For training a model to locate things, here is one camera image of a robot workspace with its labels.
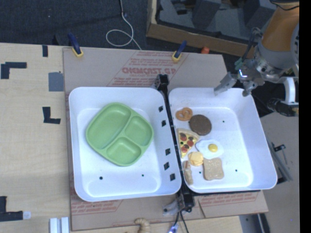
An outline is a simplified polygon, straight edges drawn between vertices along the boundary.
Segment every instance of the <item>pretzel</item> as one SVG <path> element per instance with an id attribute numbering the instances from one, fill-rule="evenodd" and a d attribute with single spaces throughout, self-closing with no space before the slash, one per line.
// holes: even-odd
<path id="1" fill-rule="evenodd" d="M 188 121 L 192 117 L 192 109 L 185 107 L 176 112 L 176 118 L 180 121 Z"/>

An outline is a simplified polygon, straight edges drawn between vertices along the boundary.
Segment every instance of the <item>light wood surface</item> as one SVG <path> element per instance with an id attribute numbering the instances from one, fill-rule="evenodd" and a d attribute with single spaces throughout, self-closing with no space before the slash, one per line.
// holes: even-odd
<path id="1" fill-rule="evenodd" d="M 26 69 L 10 69 L 0 80 L 0 196 L 7 196 L 7 211 L 30 211 L 31 219 L 0 222 L 0 232 L 49 232 L 49 219 L 70 217 L 69 170 L 64 92 L 49 92 L 48 73 L 63 73 L 62 47 L 0 44 L 0 63 L 27 62 Z M 43 123 L 42 107 L 51 107 Z M 152 225 L 152 232 L 168 232 L 171 223 Z M 190 232 L 241 233 L 239 217 L 189 220 Z M 83 231 L 134 233 L 139 226 Z M 180 233 L 186 232 L 180 222 Z"/>

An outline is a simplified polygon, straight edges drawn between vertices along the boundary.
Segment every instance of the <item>yellow object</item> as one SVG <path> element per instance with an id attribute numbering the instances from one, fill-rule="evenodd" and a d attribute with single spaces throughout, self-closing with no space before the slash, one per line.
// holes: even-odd
<path id="1" fill-rule="evenodd" d="M 193 166 L 200 166 L 203 164 L 203 154 L 200 152 L 192 152 L 188 154 L 188 159 L 190 161 L 190 164 Z"/>
<path id="2" fill-rule="evenodd" d="M 80 50 L 80 51 L 81 51 L 80 54 L 78 54 L 78 53 L 74 50 L 74 48 L 72 48 L 72 51 L 73 51 L 74 55 L 77 56 L 78 58 L 80 58 L 80 57 L 83 56 L 83 51 L 82 51 L 82 50 Z"/>
<path id="3" fill-rule="evenodd" d="M 173 53 L 173 55 L 172 55 L 172 60 L 174 61 L 174 62 L 178 62 L 179 60 L 180 60 L 180 57 L 181 57 L 181 54 L 176 58 L 175 57 L 175 54 L 177 53 L 177 51 L 175 51 L 174 53 Z"/>
<path id="4" fill-rule="evenodd" d="M 209 144 L 209 146 L 208 146 L 208 150 L 214 153 L 214 152 L 217 152 L 217 151 L 218 151 L 218 147 L 217 147 L 216 144 L 211 143 L 211 144 Z"/>

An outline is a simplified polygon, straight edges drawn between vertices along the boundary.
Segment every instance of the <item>cardboard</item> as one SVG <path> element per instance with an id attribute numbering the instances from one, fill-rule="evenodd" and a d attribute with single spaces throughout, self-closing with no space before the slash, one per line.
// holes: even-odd
<path id="1" fill-rule="evenodd" d="M 197 48 L 208 47 L 211 51 L 236 56 L 242 56 L 246 51 L 247 44 L 244 43 L 218 39 L 197 33 L 190 33 L 185 30 L 157 24 L 156 0 L 148 0 L 147 18 L 147 37 L 178 44 L 181 44 L 184 40 L 186 40 L 188 46 Z M 254 49 L 252 48 L 247 56 L 251 57 L 253 54 Z"/>
<path id="2" fill-rule="evenodd" d="M 67 137 L 69 151 L 71 229 L 90 230 L 134 225 L 144 217 L 151 223 L 173 222 L 175 216 L 162 213 L 162 207 L 175 195 L 86 202 L 74 190 L 68 96 L 81 86 L 153 86 L 158 74 L 168 74 L 169 92 L 176 87 L 215 87 L 226 74 L 221 55 L 182 53 L 178 63 L 172 52 L 83 48 L 77 58 L 71 48 L 63 48 Z M 195 206 L 185 219 L 203 219 L 267 212 L 261 191 L 195 197 Z"/>

